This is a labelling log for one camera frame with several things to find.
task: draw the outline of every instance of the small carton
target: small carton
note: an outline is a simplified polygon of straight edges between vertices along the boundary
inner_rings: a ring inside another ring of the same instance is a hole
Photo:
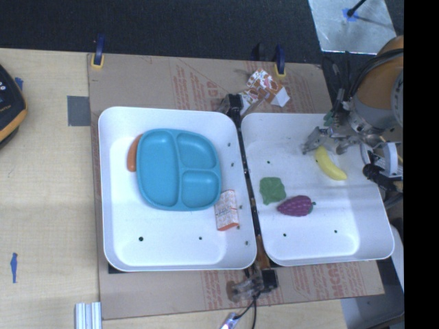
[[[215,217],[218,230],[227,230],[239,225],[238,211],[234,190],[221,193],[215,204]]]

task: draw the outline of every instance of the wire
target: wire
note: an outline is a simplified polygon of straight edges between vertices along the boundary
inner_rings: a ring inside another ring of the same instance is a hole
[[[346,67],[346,84],[345,89],[349,89],[351,87],[351,62],[349,56],[351,53],[349,51],[344,52],[344,61],[345,61],[345,67]]]
[[[393,49],[370,59],[367,63],[365,63],[365,65],[363,66],[363,68],[359,73],[359,76],[355,80],[354,84],[350,87],[348,96],[353,96],[357,92],[359,85],[371,70],[373,70],[375,67],[378,67],[383,63],[386,63],[387,61],[393,60],[394,58],[398,58],[403,54],[404,54],[403,49]]]
[[[257,306],[257,300],[260,296],[261,292],[259,291],[256,295],[253,296],[253,301],[248,305],[248,307],[244,310],[243,313],[241,313],[240,315],[235,315],[233,317],[234,320],[241,318],[243,315],[245,315],[247,313],[247,311],[249,309],[251,309],[252,307],[254,307],[253,310],[253,325],[252,325],[252,329],[254,329],[254,327],[256,326],[256,306]]]
[[[341,73],[340,73],[340,69],[338,68],[338,65],[327,55],[323,55],[322,57],[322,68],[324,69],[324,63],[325,61],[330,62],[331,64],[331,69],[332,72],[334,72],[334,75],[337,77],[337,87],[338,88],[343,88],[343,81],[342,81],[342,77],[341,77]],[[334,93],[337,92],[337,90],[335,89],[335,87],[332,84],[333,89],[331,89]]]
[[[253,315],[253,324],[252,329],[256,326],[256,301],[254,301],[254,315]]]

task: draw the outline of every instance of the yellow device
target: yellow device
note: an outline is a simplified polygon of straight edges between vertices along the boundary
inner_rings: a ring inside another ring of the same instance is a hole
[[[17,133],[26,114],[27,104],[20,87],[0,65],[0,148]]]

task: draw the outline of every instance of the blue divided plate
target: blue divided plate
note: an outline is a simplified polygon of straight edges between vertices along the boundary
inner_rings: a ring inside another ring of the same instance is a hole
[[[140,192],[156,208],[204,210],[220,198],[218,155],[200,134],[150,130],[139,141],[136,165]]]

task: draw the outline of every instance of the metal bracket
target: metal bracket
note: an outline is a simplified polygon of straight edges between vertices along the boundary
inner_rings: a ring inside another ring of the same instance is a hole
[[[75,305],[75,329],[101,329],[101,303]]]

